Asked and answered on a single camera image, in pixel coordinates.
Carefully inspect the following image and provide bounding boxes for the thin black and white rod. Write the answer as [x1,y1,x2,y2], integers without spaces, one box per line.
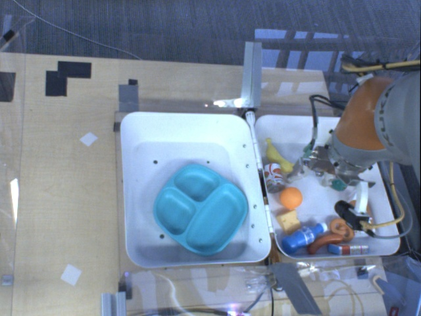
[245,109,274,240]

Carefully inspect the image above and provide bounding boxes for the blue bottle with white cap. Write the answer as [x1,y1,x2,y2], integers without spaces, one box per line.
[281,222,329,254]

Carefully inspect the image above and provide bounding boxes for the blue divided plate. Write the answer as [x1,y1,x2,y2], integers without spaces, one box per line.
[153,163,249,257]

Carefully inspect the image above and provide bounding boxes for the yellow banana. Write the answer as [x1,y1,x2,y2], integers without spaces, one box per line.
[265,138,295,174]

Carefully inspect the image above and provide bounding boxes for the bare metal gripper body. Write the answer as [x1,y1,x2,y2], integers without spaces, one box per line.
[304,145,374,182]

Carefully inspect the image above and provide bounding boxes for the white plastic tray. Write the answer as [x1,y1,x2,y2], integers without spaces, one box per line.
[119,111,272,269]
[254,114,402,261]

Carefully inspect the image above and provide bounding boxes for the red and white can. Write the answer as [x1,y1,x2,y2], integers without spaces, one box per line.
[263,162,287,194]

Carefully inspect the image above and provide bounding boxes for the blue red and white packet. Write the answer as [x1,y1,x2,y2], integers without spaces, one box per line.
[327,243,370,256]

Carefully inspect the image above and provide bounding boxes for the red-brown sausage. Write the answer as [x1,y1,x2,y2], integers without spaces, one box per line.
[307,232,345,255]

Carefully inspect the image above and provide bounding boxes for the orange ball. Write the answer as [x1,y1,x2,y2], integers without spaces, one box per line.
[279,186,303,211]

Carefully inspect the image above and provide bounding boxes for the clear bottle with green cap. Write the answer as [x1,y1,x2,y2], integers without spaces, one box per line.
[320,172,349,192]

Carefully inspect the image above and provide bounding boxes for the brown pretzel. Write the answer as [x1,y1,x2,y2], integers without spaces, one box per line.
[329,217,356,242]

